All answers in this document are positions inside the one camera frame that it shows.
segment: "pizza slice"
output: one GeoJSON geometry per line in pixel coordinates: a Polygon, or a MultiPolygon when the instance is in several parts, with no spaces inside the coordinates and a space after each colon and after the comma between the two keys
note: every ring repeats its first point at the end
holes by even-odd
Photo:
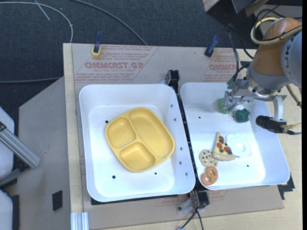
{"type": "Polygon", "coordinates": [[[219,132],[216,135],[216,143],[212,153],[212,157],[217,160],[230,161],[236,157],[232,154],[230,147],[225,143],[224,137],[219,132]]]}

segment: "black floor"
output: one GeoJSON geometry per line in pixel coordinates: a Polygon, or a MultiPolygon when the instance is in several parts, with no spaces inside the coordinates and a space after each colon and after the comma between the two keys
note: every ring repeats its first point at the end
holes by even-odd
{"type": "MultiPolygon", "coordinates": [[[[94,43],[98,30],[103,44],[206,47],[215,35],[218,47],[231,47],[226,26],[231,23],[246,48],[257,48],[249,32],[255,18],[236,14],[231,0],[219,1],[208,13],[202,0],[0,0],[42,3],[63,13],[73,25],[73,43],[94,43]],[[123,23],[129,25],[140,40],[123,23]]],[[[303,0],[270,0],[268,4],[302,6],[303,0]]],[[[68,21],[38,5],[0,3],[0,106],[18,123],[18,108],[54,80],[1,83],[63,76],[62,44],[71,38],[68,21]]],[[[241,48],[238,37],[234,44],[241,48]]]]}

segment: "yellow plate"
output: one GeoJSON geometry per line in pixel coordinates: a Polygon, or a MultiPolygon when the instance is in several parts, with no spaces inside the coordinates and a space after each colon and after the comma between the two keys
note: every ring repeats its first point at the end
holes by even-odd
{"type": "Polygon", "coordinates": [[[110,121],[106,140],[118,160],[132,172],[146,171],[169,158],[175,141],[150,109],[131,109],[110,121]]]}

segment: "toy donut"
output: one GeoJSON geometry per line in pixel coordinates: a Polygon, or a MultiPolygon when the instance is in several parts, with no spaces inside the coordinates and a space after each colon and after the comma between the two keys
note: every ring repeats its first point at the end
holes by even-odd
{"type": "Polygon", "coordinates": [[[201,182],[206,186],[210,186],[217,181],[217,178],[217,169],[213,166],[209,166],[207,167],[206,172],[201,175],[201,182]]]}

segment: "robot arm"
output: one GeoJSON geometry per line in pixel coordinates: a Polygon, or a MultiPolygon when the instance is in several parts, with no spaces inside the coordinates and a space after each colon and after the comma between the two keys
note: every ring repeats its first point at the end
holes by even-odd
{"type": "Polygon", "coordinates": [[[246,76],[238,80],[235,77],[228,85],[231,91],[225,92],[223,110],[235,110],[237,105],[254,99],[273,101],[274,118],[259,116],[256,123],[272,132],[285,133],[282,128],[286,124],[282,120],[285,96],[274,94],[290,83],[302,89],[302,23],[292,18],[266,18],[255,25],[251,38],[260,45],[247,66],[246,76]],[[268,20],[273,23],[259,41],[254,31],[268,20]]]}

